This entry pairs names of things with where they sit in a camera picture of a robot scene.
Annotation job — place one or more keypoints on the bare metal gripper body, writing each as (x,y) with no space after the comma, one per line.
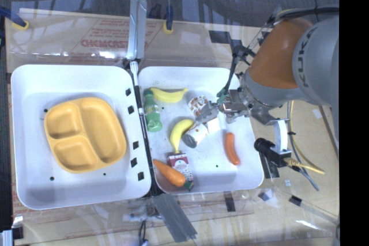
(236,106)

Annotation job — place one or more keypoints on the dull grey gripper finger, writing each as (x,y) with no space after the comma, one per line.
(206,115)
(215,105)

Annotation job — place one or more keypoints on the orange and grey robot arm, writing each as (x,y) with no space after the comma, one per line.
(311,66)

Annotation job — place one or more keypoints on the white block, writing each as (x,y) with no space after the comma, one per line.
(214,125)

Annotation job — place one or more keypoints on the white and brown can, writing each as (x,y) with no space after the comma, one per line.
(196,135)
(197,103)

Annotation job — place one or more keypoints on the yellow banana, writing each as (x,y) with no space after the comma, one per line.
(177,132)
(168,95)

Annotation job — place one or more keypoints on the orange sausage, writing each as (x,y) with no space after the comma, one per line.
(231,149)

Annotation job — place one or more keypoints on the red and white carton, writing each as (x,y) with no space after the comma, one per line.
(181,162)

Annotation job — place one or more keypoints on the green plastic bottle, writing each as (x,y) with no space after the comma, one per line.
(152,113)

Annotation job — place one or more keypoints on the white plastic tray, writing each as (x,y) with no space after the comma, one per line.
(31,124)
(207,175)

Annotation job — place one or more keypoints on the thin black and white rod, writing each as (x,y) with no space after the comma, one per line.
(143,135)

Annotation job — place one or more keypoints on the orange carrot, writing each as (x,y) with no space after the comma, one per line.
(170,174)

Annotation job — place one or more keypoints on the yellow divided plate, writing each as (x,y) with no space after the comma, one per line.
(86,135)

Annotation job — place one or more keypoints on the brown cardboard board red print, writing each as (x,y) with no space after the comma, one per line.
(72,37)

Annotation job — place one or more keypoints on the black cylinder on white bracket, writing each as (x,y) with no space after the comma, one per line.
(274,151)

